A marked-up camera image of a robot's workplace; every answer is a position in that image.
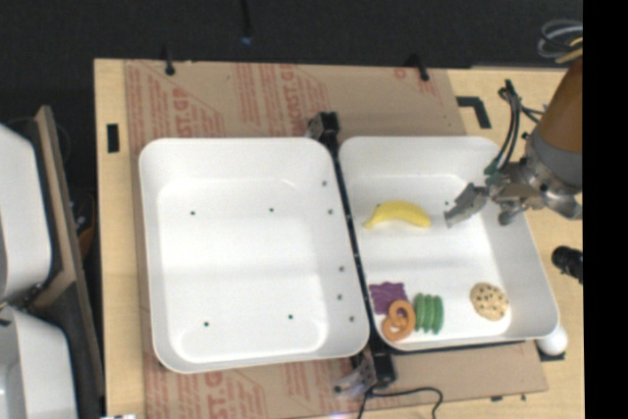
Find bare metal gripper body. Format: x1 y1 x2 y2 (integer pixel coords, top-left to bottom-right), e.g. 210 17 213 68
487 150 584 221

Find white plastic tray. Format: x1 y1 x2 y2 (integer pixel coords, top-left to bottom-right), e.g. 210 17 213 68
137 135 371 375
337 134 561 354

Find yellow banana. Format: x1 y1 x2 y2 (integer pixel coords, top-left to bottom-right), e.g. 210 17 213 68
362 199 434 232

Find beige chocolate chip biscuit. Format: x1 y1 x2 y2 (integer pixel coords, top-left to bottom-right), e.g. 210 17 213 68
469 282 510 323

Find green pea pods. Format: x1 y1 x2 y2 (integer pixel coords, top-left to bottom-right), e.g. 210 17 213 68
412 291 446 337

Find purple grapes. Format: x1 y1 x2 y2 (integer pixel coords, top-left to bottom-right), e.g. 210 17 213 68
368 281 410 315

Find orange pretzel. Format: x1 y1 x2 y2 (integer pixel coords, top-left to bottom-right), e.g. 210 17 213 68
381 298 418 343

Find white egg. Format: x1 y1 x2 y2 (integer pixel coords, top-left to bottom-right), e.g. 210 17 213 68
535 325 569 357

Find brown cardboard board red print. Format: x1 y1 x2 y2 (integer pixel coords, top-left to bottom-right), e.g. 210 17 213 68
123 59 550 419

